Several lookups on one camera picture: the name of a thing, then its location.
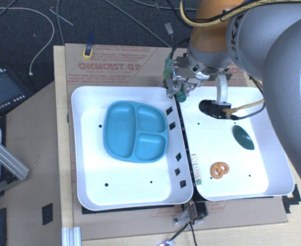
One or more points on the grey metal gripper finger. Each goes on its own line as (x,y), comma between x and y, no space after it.
(188,87)
(171,90)

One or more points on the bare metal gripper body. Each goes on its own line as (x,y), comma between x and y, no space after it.
(188,72)

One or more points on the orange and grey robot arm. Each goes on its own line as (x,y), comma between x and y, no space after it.
(276,60)

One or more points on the blue divided plate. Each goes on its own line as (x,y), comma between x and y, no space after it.
(136,131)

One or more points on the white plastic tray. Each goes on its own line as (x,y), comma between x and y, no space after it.
(129,186)
(217,142)

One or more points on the brown cardboard board red print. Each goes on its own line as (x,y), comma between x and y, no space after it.
(109,68)

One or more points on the dark green oval toy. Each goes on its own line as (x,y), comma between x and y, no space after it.
(243,137)

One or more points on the white patterned packet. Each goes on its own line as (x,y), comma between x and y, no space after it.
(196,169)

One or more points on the orange pretzel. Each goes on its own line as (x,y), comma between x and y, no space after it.
(214,172)

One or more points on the black cylinder on white bracket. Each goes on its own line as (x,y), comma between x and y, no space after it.
(211,108)

